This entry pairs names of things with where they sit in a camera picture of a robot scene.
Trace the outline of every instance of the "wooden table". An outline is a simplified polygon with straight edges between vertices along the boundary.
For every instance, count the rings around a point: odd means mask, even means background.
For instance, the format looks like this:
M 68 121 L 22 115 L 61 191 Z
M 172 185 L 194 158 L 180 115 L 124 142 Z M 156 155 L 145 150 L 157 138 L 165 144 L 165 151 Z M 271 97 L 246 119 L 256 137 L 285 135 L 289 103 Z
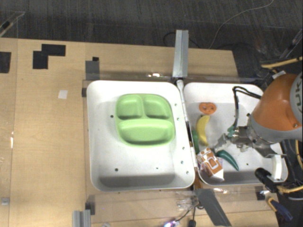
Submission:
M 41 44 L 64 44 L 66 55 L 50 56 L 48 70 L 34 70 L 33 51 Z M 85 61 L 99 57 L 101 73 L 170 75 L 174 48 L 0 38 L 0 51 L 12 52 L 9 74 L 0 74 L 0 197 L 10 197 L 9 205 L 0 206 L 0 226 L 70 227 L 72 212 L 84 210 L 86 202 Z M 190 49 L 188 69 L 192 75 L 237 77 L 230 51 Z M 68 91 L 67 99 L 58 98 L 60 90 Z M 220 201 L 233 226 L 277 226 L 264 201 L 241 196 Z M 197 226 L 213 226 L 205 211 L 196 214 Z M 110 224 L 155 227 L 167 220 Z M 186 219 L 181 224 L 187 226 Z

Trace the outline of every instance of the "orange toy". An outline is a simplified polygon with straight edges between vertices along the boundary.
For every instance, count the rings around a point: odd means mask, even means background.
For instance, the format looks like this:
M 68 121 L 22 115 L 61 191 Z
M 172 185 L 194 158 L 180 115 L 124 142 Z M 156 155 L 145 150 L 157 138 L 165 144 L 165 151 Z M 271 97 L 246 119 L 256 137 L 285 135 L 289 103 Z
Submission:
M 204 114 L 213 114 L 216 112 L 217 107 L 213 103 L 200 103 L 199 109 Z

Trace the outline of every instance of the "white paper piece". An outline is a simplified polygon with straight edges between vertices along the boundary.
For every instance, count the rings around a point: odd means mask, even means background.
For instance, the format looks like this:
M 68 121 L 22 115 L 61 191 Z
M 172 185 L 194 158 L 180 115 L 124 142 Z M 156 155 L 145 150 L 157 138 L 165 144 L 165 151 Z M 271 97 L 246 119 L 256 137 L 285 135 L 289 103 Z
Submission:
M 68 90 L 60 90 L 58 98 L 59 99 L 66 99 L 67 98 L 67 93 L 68 93 Z

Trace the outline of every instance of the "divided green plate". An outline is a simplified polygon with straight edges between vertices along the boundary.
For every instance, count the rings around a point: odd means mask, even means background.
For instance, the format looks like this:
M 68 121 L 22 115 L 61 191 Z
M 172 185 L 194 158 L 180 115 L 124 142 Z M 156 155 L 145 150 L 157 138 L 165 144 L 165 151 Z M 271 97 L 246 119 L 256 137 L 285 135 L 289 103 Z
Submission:
M 130 146 L 156 146 L 175 138 L 175 124 L 168 101 L 155 94 L 126 94 L 118 98 L 116 128 Z

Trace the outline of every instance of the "green chili pepper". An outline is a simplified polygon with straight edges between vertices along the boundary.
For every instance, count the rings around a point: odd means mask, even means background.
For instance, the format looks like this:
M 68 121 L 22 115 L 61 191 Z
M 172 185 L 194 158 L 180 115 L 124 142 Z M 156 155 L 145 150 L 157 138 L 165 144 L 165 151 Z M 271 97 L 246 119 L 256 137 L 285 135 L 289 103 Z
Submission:
M 191 135 L 193 136 L 193 144 L 194 144 L 194 148 L 195 148 L 195 153 L 198 154 L 200 152 L 198 134 L 195 130 L 192 130 Z
M 216 154 L 217 157 L 221 157 L 226 160 L 229 164 L 231 164 L 237 171 L 239 171 L 239 167 L 235 159 L 225 150 L 219 150 Z

